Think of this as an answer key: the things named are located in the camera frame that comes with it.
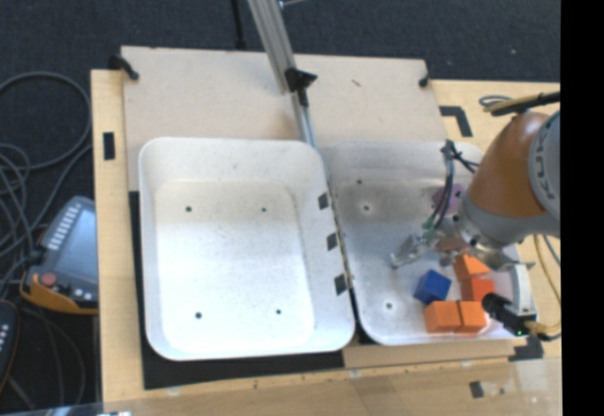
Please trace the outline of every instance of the orange block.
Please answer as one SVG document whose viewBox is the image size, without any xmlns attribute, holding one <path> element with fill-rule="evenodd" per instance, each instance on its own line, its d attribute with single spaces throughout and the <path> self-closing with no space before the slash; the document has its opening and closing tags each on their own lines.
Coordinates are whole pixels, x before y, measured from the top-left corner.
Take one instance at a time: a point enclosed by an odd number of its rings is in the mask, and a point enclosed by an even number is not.
<svg viewBox="0 0 604 416">
<path fill-rule="evenodd" d="M 460 255 L 453 262 L 453 270 L 458 280 L 467 280 L 472 276 L 485 275 L 491 272 L 491 269 L 475 257 L 469 255 Z"/>
<path fill-rule="evenodd" d="M 461 300 L 458 302 L 458 305 L 461 315 L 461 327 L 457 332 L 476 334 L 487 325 L 487 317 L 480 302 Z"/>
<path fill-rule="evenodd" d="M 482 299 L 487 293 L 495 291 L 495 283 L 490 278 L 472 277 L 461 282 L 461 298 L 463 300 L 478 300 Z"/>
<path fill-rule="evenodd" d="M 457 302 L 435 300 L 424 309 L 424 321 L 428 332 L 451 332 L 459 329 L 461 316 Z"/>
</svg>

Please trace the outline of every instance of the blue block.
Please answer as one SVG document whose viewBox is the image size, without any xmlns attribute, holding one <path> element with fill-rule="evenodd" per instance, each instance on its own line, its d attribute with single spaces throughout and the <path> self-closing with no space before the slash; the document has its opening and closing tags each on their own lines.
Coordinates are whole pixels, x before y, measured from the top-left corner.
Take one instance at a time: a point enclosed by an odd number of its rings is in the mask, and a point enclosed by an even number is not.
<svg viewBox="0 0 604 416">
<path fill-rule="evenodd" d="M 428 305 L 435 300 L 445 300 L 450 287 L 450 278 L 433 270 L 428 270 L 419 279 L 413 297 Z"/>
</svg>

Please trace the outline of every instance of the aluminum extrusion bar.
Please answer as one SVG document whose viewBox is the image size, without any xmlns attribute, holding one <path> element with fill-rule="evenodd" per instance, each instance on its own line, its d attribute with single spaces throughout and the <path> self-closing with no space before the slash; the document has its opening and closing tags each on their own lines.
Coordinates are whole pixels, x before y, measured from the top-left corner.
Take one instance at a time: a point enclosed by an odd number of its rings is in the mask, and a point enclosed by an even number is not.
<svg viewBox="0 0 604 416">
<path fill-rule="evenodd" d="M 290 45 L 281 10 L 277 0 L 247 0 L 259 31 L 277 84 L 282 92 L 290 92 L 286 71 L 295 69 L 294 51 Z M 315 147 L 316 142 L 308 109 L 302 106 L 297 95 L 292 96 L 295 118 L 303 141 Z"/>
</svg>

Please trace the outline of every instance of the black floor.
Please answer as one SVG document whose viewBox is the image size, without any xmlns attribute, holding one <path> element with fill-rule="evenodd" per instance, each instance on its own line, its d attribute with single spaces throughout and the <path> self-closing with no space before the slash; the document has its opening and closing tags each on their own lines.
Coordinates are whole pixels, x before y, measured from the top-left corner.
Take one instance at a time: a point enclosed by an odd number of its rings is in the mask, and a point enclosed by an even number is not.
<svg viewBox="0 0 604 416">
<path fill-rule="evenodd" d="M 248 49 L 260 50 L 247 5 L 240 1 Z M 559 82 L 561 1 L 316 0 L 286 8 L 284 18 L 296 53 L 422 58 L 434 78 Z M 89 92 L 90 70 L 107 68 L 121 45 L 233 49 L 236 40 L 229 0 L 0 0 L 0 84 L 21 73 L 49 71 Z M 85 127 L 85 104 L 65 85 L 36 80 L 0 92 L 0 155 L 8 156 L 3 144 L 16 144 L 32 163 L 41 162 L 68 150 Z M 27 180 L 29 219 L 41 211 L 68 162 L 38 170 Z M 66 177 L 43 221 L 71 196 L 92 193 L 88 152 Z M 0 196 L 14 216 L 11 199 Z M 0 241 L 10 232 L 5 215 L 0 210 Z M 0 275 L 13 257 L 0 258 Z M 18 301 L 15 286 L 10 287 L 8 297 Z M 82 401 L 93 401 L 98 370 L 93 319 L 47 316 L 85 358 Z M 62 402 L 76 400 L 77 358 L 60 335 L 55 343 L 61 377 L 44 323 L 24 310 L 12 381 L 0 394 L 0 411 L 60 404 L 61 379 Z"/>
</svg>

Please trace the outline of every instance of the black clip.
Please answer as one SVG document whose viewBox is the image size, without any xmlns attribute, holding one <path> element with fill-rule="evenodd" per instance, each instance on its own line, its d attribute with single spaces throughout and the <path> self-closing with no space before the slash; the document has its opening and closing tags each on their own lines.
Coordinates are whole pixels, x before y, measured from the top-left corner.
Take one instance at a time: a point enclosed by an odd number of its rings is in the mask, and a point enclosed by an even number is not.
<svg viewBox="0 0 604 416">
<path fill-rule="evenodd" d="M 139 78 L 139 73 L 132 69 L 130 63 L 119 54 L 113 54 L 109 58 L 109 68 L 112 71 L 119 71 L 120 69 L 124 69 L 128 74 L 128 77 L 130 77 L 132 80 L 137 80 Z"/>
<path fill-rule="evenodd" d="M 307 87 L 312 84 L 317 78 L 317 75 L 298 71 L 291 67 L 285 71 L 285 79 L 290 88 L 290 92 L 297 92 L 300 105 L 307 108 L 309 106 L 309 97 L 306 94 Z"/>
</svg>

